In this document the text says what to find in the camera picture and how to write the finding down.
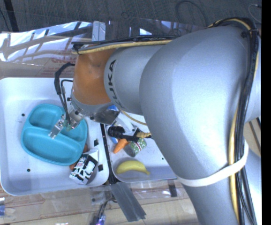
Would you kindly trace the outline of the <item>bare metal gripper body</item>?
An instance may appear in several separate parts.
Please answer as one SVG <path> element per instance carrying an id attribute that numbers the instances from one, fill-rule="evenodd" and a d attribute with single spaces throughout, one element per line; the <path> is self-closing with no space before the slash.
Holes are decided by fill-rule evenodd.
<path id="1" fill-rule="evenodd" d="M 112 125 L 116 121 L 119 114 L 119 111 L 106 109 L 103 112 L 95 112 L 90 115 L 85 115 L 82 114 L 81 111 L 72 108 L 67 114 L 65 114 L 65 116 L 62 116 L 60 120 L 60 128 L 65 128 L 67 130 L 75 129 L 85 118 L 89 118 L 97 123 Z"/>

